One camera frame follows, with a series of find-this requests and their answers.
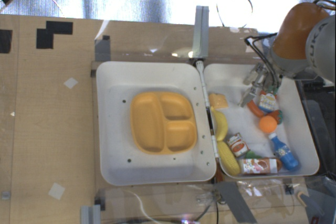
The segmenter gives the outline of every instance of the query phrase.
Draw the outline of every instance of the can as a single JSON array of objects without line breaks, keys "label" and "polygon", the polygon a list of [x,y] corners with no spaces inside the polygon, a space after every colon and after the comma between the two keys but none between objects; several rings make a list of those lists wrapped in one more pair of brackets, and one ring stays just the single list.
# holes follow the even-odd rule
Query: can
[{"label": "can", "polygon": [[236,133],[234,136],[232,136],[227,141],[227,144],[229,145],[231,151],[236,156],[236,158],[244,155],[250,150],[246,142],[243,141],[242,135],[240,133]]}]

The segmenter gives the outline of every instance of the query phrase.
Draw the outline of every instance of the yellow sponge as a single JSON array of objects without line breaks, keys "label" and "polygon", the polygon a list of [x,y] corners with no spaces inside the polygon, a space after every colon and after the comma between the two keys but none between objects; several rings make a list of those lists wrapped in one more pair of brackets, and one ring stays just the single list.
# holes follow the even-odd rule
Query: yellow sponge
[{"label": "yellow sponge", "polygon": [[240,173],[240,167],[229,146],[223,141],[217,142],[217,146],[218,153],[221,158],[220,160],[224,164],[228,173],[232,176],[238,175]]}]

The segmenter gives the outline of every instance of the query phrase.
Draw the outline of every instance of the blue bottle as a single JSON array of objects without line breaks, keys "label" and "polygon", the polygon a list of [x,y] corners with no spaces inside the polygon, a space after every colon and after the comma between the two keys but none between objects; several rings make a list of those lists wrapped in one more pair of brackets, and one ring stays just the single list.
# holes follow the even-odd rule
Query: blue bottle
[{"label": "blue bottle", "polygon": [[275,156],[279,158],[287,170],[292,170],[299,165],[299,162],[294,158],[288,146],[279,140],[276,133],[268,136],[274,144]]}]

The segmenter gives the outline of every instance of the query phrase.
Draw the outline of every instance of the bottle cap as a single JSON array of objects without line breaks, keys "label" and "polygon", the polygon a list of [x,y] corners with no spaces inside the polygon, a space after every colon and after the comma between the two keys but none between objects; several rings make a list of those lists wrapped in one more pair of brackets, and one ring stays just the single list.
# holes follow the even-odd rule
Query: bottle cap
[{"label": "bottle cap", "polygon": [[269,138],[269,139],[273,139],[273,138],[276,137],[276,136],[277,136],[276,133],[271,133],[271,134],[268,136],[268,138]]}]

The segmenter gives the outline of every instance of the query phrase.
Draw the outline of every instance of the banana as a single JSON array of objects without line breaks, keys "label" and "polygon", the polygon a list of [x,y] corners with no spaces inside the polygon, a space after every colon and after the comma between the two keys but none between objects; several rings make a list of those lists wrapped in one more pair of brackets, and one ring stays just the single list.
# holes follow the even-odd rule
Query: banana
[{"label": "banana", "polygon": [[211,107],[211,111],[215,117],[216,124],[217,124],[217,130],[216,130],[216,140],[217,141],[223,141],[228,130],[227,126],[227,120],[225,115],[222,112],[219,112]]}]

